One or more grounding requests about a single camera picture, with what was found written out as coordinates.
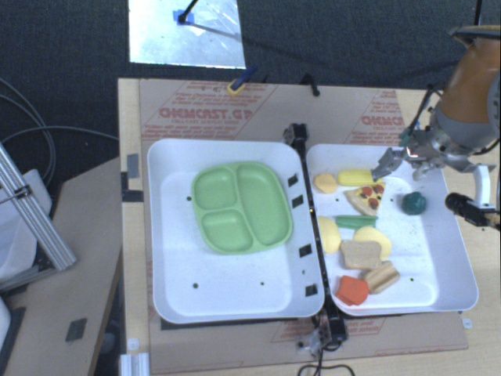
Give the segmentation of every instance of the pizza slice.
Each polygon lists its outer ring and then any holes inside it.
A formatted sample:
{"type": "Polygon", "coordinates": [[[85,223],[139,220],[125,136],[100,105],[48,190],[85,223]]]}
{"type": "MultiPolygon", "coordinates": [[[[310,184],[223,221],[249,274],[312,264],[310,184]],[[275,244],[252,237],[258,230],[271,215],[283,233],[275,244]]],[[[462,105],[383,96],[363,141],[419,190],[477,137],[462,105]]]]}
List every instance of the pizza slice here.
{"type": "Polygon", "coordinates": [[[346,198],[360,213],[375,216],[383,197],[385,183],[361,186],[356,190],[345,191],[346,198]]]}

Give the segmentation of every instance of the green plate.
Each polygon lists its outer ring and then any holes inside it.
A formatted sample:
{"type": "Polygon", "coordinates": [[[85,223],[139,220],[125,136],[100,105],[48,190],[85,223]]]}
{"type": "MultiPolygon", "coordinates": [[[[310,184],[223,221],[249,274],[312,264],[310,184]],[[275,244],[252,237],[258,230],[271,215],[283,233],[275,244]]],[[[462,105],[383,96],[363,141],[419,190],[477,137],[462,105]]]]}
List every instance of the green plate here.
{"type": "Polygon", "coordinates": [[[253,162],[207,168],[192,183],[205,242],[223,254],[274,248],[292,234],[289,204],[275,172],[253,162]]]}

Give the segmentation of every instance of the toy food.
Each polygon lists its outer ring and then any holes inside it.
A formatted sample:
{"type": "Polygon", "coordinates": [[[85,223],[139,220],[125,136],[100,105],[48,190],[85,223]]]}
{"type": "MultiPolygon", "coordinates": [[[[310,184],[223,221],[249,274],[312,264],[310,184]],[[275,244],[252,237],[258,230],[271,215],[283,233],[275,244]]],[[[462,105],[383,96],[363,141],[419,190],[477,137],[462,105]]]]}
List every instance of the toy food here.
{"type": "Polygon", "coordinates": [[[355,231],[353,235],[355,241],[376,241],[381,246],[381,260],[385,260],[391,252],[390,240],[374,227],[365,226],[355,231]]]}
{"type": "Polygon", "coordinates": [[[337,175],[337,183],[343,186],[364,186],[381,183],[383,180],[373,180],[370,170],[343,170],[337,175]]]}
{"type": "Polygon", "coordinates": [[[400,273],[389,260],[381,263],[381,266],[376,269],[370,270],[363,277],[367,282],[370,294],[379,294],[382,290],[396,283],[399,278],[400,273]]]}
{"type": "Polygon", "coordinates": [[[347,305],[360,305],[367,299],[369,287],[365,280],[342,276],[339,289],[335,295],[347,305]]]}
{"type": "Polygon", "coordinates": [[[420,215],[426,210],[426,198],[421,192],[408,193],[402,199],[402,210],[407,215],[420,215]]]}
{"type": "Polygon", "coordinates": [[[383,198],[385,183],[345,191],[348,201],[363,215],[375,216],[383,198]]]}
{"type": "Polygon", "coordinates": [[[313,185],[324,193],[332,193],[337,189],[336,179],[328,172],[318,174],[313,179],[313,185]]]}
{"type": "Polygon", "coordinates": [[[336,224],[340,228],[358,230],[360,227],[376,225],[376,216],[340,215],[336,216],[336,224]]]}
{"type": "Polygon", "coordinates": [[[381,246],[376,241],[344,240],[341,252],[348,269],[376,269],[381,264],[381,246]]]}
{"type": "Polygon", "coordinates": [[[339,234],[337,224],[326,216],[319,216],[318,220],[323,250],[327,254],[332,254],[341,245],[341,235],[339,234]]]}

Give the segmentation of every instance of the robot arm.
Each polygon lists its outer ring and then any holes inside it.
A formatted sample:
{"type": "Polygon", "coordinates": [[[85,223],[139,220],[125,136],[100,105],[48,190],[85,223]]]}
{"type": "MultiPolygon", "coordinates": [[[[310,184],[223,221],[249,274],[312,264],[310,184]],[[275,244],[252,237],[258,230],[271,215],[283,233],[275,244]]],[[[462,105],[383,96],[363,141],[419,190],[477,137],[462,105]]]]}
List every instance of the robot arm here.
{"type": "Polygon", "coordinates": [[[490,150],[499,142],[501,27],[463,27],[454,30],[452,36],[468,45],[468,50],[452,73],[441,99],[431,109],[430,124],[424,130],[415,129],[431,96],[438,93],[433,88],[427,90],[414,121],[400,135],[401,149],[388,148],[372,170],[372,176],[378,179],[389,175],[403,161],[416,169],[415,179],[445,166],[473,173],[475,198],[452,193],[445,204],[476,226],[499,229],[499,180],[497,207],[488,203],[488,173],[495,166],[473,164],[469,156],[490,150]]]}

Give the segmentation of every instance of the white tray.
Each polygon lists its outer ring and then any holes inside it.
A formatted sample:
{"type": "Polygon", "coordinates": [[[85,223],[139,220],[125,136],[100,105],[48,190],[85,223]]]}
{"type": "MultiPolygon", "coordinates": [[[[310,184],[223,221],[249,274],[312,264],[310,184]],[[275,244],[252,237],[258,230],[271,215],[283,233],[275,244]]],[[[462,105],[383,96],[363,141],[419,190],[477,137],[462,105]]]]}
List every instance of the white tray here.
{"type": "Polygon", "coordinates": [[[148,153],[153,300],[176,324],[307,317],[323,306],[323,283],[308,198],[297,153],[283,143],[163,139],[148,153]],[[292,208],[294,231],[279,247],[247,255],[209,248],[187,200],[196,174],[236,161],[259,161],[278,176],[292,208]],[[288,179],[298,182],[288,186],[288,179]],[[309,255],[299,249],[310,245],[309,255]]]}
{"type": "MultiPolygon", "coordinates": [[[[385,146],[316,145],[307,156],[310,177],[322,172],[336,175],[349,168],[375,168],[385,146]]],[[[400,280],[378,295],[369,295],[361,305],[334,301],[352,316],[397,313],[441,312],[470,309],[478,299],[478,289],[456,217],[444,204],[448,193],[441,171],[428,172],[426,178],[413,180],[413,169],[403,163],[384,177],[383,199],[378,210],[377,229],[392,242],[391,260],[400,280]],[[419,216],[400,209],[402,197],[420,191],[427,198],[427,210],[419,216]]],[[[320,193],[312,187],[317,215],[359,214],[343,193],[354,187],[340,186],[334,194],[320,193]]],[[[341,229],[342,239],[354,231],[341,229]]],[[[335,293],[343,275],[359,277],[359,270],[344,268],[342,254],[325,255],[330,286],[335,293]]]]}

